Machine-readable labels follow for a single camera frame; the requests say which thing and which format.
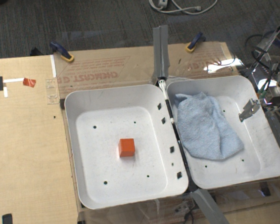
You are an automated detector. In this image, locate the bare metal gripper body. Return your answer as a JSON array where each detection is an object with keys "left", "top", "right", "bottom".
[{"left": 258, "top": 83, "right": 280, "bottom": 112}]

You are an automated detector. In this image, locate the white plastic tray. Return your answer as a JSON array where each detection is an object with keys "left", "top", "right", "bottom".
[
  {"left": 165, "top": 70, "right": 280, "bottom": 193},
  {"left": 62, "top": 80, "right": 191, "bottom": 212}
]

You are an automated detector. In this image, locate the light blue towel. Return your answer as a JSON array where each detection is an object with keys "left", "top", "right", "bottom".
[{"left": 174, "top": 88, "right": 246, "bottom": 165}]

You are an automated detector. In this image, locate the orange cube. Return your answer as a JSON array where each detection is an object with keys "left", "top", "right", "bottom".
[{"left": 117, "top": 137, "right": 137, "bottom": 158}]

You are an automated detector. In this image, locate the brown cardboard board red print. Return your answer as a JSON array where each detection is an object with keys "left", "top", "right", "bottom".
[{"left": 53, "top": 30, "right": 280, "bottom": 224}]

